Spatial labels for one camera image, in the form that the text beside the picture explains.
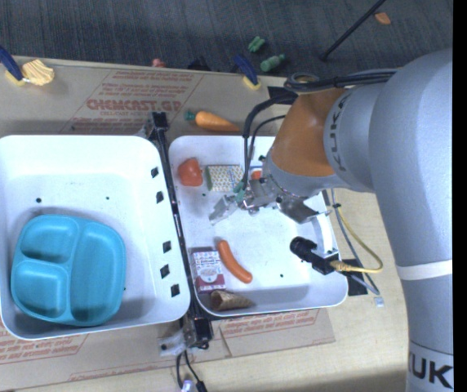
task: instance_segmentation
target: white plastic tray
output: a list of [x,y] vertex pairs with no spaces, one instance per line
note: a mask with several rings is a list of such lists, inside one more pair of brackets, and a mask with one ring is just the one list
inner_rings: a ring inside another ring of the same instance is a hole
[[[268,153],[273,141],[273,137],[257,137],[252,166],[261,166],[257,159]],[[182,136],[172,142],[169,157],[187,249],[214,247],[219,239],[226,239],[238,262],[253,274],[253,281],[245,284],[224,269],[227,290],[251,299],[255,306],[214,312],[209,295],[198,294],[205,310],[219,317],[233,317],[328,307],[339,305],[346,298],[345,276],[336,272],[322,275],[290,251],[290,241],[297,235],[315,240],[311,224],[298,225],[277,210],[263,209],[255,216],[237,210],[211,225],[208,215],[225,193],[209,191],[206,179],[200,187],[180,183],[177,168],[187,158],[195,157],[203,170],[207,165],[243,167],[241,136]],[[308,204],[316,211],[326,211],[322,195],[310,199]],[[325,250],[332,249],[336,240],[331,223],[324,214],[320,220]]]
[[[11,263],[20,231],[47,213],[100,221],[120,233],[127,249],[126,290],[107,323],[48,323],[24,314],[12,300]],[[163,277],[161,269],[169,274]],[[162,164],[150,142],[137,136],[0,139],[0,307],[12,334],[42,339],[164,323],[184,315],[189,301]]]

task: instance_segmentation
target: cardboard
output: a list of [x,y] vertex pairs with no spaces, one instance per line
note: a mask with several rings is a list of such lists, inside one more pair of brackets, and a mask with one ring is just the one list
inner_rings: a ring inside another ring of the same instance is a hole
[[[169,140],[182,134],[201,135],[206,132],[186,122],[184,111],[204,109],[240,125],[254,105],[268,99],[266,86],[282,84],[281,79],[261,78],[264,86],[253,91],[239,74],[43,62],[55,71],[54,81],[43,87],[14,85],[0,65],[0,138],[14,134],[133,135],[141,131],[149,113],[158,110],[167,113]],[[275,106],[269,114],[286,110],[286,106]],[[261,134],[272,135],[276,129],[272,124]],[[221,320],[213,327],[210,348],[195,354],[197,361],[335,341],[326,310]],[[0,318],[0,390],[172,367],[175,356],[161,357],[158,339],[177,329],[178,323],[168,323],[23,341],[7,331]]]

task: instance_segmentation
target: black pole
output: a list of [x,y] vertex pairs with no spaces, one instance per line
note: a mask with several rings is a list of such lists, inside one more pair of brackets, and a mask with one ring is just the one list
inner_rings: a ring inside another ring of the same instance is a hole
[[319,58],[321,61],[326,61],[327,57],[343,42],[346,40],[346,38],[356,29],[358,28],[362,23],[364,23],[364,20],[366,20],[368,17],[373,15],[376,10],[384,4],[386,0],[379,0],[377,3],[375,3],[370,10],[368,10],[359,20],[357,20],[354,25],[349,28],[339,39],[336,40],[336,42],[331,45],[326,51],[324,51]]

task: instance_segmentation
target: black square hole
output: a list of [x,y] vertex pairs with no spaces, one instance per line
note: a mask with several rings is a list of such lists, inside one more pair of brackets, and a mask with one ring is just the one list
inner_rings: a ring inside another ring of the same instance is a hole
[[173,285],[171,288],[171,297],[174,297],[174,296],[177,296],[179,295],[180,291],[179,291],[179,285],[178,284],[175,284]]
[[165,278],[170,274],[170,268],[168,265],[164,265],[159,271],[161,272],[161,278]]

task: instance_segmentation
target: blue plate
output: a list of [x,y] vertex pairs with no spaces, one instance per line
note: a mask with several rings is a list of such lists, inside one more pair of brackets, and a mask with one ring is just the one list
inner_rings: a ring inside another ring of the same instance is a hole
[[118,312],[126,267],[125,244],[114,229],[75,216],[41,215],[20,233],[11,293],[30,316],[93,327]]

